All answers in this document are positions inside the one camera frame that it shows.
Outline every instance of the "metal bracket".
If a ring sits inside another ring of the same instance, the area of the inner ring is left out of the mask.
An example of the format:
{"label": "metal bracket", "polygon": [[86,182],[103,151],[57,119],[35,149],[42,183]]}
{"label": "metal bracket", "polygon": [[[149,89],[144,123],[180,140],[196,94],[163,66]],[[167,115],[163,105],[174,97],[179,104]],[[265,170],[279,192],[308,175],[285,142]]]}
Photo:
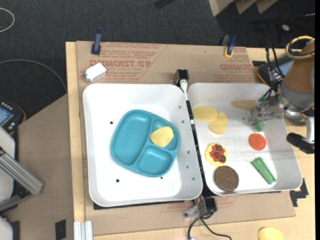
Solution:
{"label": "metal bracket", "polygon": [[0,168],[12,177],[19,186],[26,191],[26,195],[14,195],[10,199],[0,204],[0,212],[19,203],[22,199],[28,198],[28,195],[38,195],[41,191],[43,183],[25,169],[18,161],[8,155],[0,146]]}
{"label": "metal bracket", "polygon": [[173,78],[169,81],[169,84],[180,87],[180,80],[189,80],[188,69],[177,69],[173,75]]}
{"label": "metal bracket", "polygon": [[202,195],[197,200],[197,203],[189,209],[183,211],[184,221],[194,221],[200,216],[207,213],[207,207],[205,199]]}
{"label": "metal bracket", "polygon": [[73,231],[74,240],[94,240],[93,223],[91,220],[74,222]]}

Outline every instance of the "yellow object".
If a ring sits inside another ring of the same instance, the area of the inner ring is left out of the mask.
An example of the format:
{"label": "yellow object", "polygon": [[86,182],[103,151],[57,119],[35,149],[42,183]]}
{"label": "yellow object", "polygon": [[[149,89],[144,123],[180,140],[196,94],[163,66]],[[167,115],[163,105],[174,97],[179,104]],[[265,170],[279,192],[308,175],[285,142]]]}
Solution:
{"label": "yellow object", "polygon": [[316,47],[316,40],[312,39],[307,43],[307,45],[302,49],[302,51],[297,55],[289,55],[289,47],[292,43],[296,42],[299,39],[311,39],[312,37],[309,36],[301,36],[293,39],[286,48],[286,53],[288,57],[294,58],[289,71],[285,75],[283,79],[283,84],[286,88],[290,89],[290,92],[297,92],[296,95],[301,94],[314,94],[315,93],[315,47]]}
{"label": "yellow object", "polygon": [[218,110],[213,106],[198,106],[193,109],[195,119],[210,122],[218,117]]}
{"label": "yellow object", "polygon": [[209,123],[209,127],[217,134],[222,135],[227,129],[228,121],[228,116],[224,112],[219,112],[217,118]]}
{"label": "yellow object", "polygon": [[169,126],[161,127],[153,131],[150,140],[153,144],[164,148],[174,138],[174,132]]}
{"label": "yellow object", "polygon": [[251,110],[256,106],[256,101],[254,99],[248,99],[248,100],[241,100],[241,101],[233,101],[231,102],[231,106],[238,108],[238,109],[244,109],[244,110]]}
{"label": "yellow object", "polygon": [[274,227],[263,227],[258,231],[258,240],[284,240],[281,230]]}
{"label": "yellow object", "polygon": [[303,40],[303,39],[306,39],[306,40],[310,40],[310,41],[315,41],[314,37],[311,37],[311,36],[308,36],[308,35],[302,35],[302,36],[299,36],[299,37],[296,37],[294,39],[292,39],[285,47],[285,53],[288,57],[292,58],[292,59],[307,59],[307,58],[312,58],[312,57],[315,57],[315,46],[313,46],[313,49],[312,50],[308,50],[308,51],[303,51],[299,54],[299,55],[294,55],[291,53],[291,46],[299,41],[299,40]]}
{"label": "yellow object", "polygon": [[234,55],[234,50],[232,50],[231,54],[228,54],[228,47],[225,48],[224,50],[224,57],[226,57],[227,59],[232,58],[232,56]]}
{"label": "yellow object", "polygon": [[215,167],[220,167],[220,166],[224,166],[225,164],[226,164],[226,162],[227,162],[227,160],[228,160],[228,152],[227,152],[227,150],[226,149],[224,149],[224,153],[223,153],[223,155],[225,156],[225,162],[219,162],[219,161],[215,161],[214,159],[213,159],[213,157],[210,155],[210,153],[212,152],[212,150],[213,150],[213,146],[215,146],[217,143],[210,143],[208,146],[207,146],[207,148],[205,149],[205,152],[204,152],[204,154],[205,154],[205,160],[207,161],[207,162],[209,162],[210,164],[212,164],[213,166],[215,166]]}

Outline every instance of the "red tomato slice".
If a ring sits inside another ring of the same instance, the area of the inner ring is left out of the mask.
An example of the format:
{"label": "red tomato slice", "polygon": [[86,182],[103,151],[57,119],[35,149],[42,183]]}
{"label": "red tomato slice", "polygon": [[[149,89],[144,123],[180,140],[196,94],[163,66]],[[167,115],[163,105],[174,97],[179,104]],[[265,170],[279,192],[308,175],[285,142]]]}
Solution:
{"label": "red tomato slice", "polygon": [[266,147],[267,141],[261,134],[253,133],[249,136],[249,144],[254,150],[260,151]]}

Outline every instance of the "chocolate cookie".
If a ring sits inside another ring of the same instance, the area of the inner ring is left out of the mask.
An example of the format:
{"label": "chocolate cookie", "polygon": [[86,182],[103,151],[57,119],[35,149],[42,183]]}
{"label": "chocolate cookie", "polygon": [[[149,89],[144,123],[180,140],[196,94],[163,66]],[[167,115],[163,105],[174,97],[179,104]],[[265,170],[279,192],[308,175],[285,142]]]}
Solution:
{"label": "chocolate cookie", "polygon": [[223,165],[218,167],[213,174],[216,185],[224,191],[233,191],[238,187],[239,176],[230,166]]}

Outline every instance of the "blue plate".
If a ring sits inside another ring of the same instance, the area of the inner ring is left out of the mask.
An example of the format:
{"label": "blue plate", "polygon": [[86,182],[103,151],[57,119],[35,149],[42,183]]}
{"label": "blue plate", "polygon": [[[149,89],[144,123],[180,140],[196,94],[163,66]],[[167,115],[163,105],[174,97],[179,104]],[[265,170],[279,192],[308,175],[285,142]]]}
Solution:
{"label": "blue plate", "polygon": [[[155,145],[150,135],[170,127],[173,139],[165,147]],[[111,141],[111,155],[122,166],[149,177],[166,174],[175,161],[180,134],[169,121],[144,110],[127,112],[117,126]]]}

